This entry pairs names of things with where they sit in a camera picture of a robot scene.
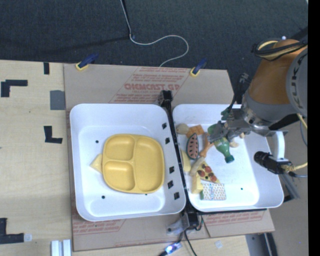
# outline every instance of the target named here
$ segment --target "toy pizza slice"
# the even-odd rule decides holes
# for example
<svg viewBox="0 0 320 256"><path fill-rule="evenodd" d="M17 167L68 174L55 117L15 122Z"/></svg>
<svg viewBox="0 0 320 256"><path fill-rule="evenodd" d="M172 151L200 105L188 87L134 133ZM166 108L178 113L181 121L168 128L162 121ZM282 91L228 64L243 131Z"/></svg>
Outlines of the toy pizza slice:
<svg viewBox="0 0 320 256"><path fill-rule="evenodd" d="M200 164L197 173L199 174L201 180L212 183L220 183L217 176L214 174L211 167L206 163L206 161L203 161Z"/></svg>

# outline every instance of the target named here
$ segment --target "table surface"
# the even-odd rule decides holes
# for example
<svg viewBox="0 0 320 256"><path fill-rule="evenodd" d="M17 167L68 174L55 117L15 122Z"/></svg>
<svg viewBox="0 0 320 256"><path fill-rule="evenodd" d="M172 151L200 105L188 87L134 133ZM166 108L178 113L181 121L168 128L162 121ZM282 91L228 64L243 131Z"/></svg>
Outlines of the table surface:
<svg viewBox="0 0 320 256"><path fill-rule="evenodd" d="M32 241L1 244L1 255L50 255L53 240L72 239L66 111L50 108L50 91L64 91L62 63L0 60L0 81L28 80L0 98L0 218L7 234L31 234ZM44 126L62 144L45 143ZM198 255L249 256L244 235L192 240ZM72 252L72 255L159 255L168 244ZM175 255L193 255L188 243Z"/></svg>

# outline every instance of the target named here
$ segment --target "robotic arm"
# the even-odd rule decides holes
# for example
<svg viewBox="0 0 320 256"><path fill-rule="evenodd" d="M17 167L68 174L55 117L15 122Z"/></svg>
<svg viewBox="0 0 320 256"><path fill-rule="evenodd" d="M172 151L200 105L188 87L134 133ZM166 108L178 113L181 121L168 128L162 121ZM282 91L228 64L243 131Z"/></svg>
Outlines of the robotic arm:
<svg viewBox="0 0 320 256"><path fill-rule="evenodd" d="M207 140L214 143L226 138L231 142L241 134L254 132L272 136L284 148L282 132L270 130L270 126L291 114L308 115L308 46L293 39L268 40L253 51L263 59L242 97L241 107L233 108L234 97L221 113L221 120L208 128ZM276 174L287 172L284 166L292 165L284 159L284 150L276 154L257 152L254 159Z"/></svg>

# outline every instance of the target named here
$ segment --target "yellow plate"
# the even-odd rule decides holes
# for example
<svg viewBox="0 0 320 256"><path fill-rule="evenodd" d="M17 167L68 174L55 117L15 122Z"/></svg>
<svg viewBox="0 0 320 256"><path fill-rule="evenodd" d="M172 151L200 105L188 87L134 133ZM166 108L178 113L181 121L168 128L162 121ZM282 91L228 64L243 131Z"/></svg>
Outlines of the yellow plate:
<svg viewBox="0 0 320 256"><path fill-rule="evenodd" d="M162 147L147 136L113 135L104 144L102 174L114 190L141 194L155 192L165 180Z"/></svg>

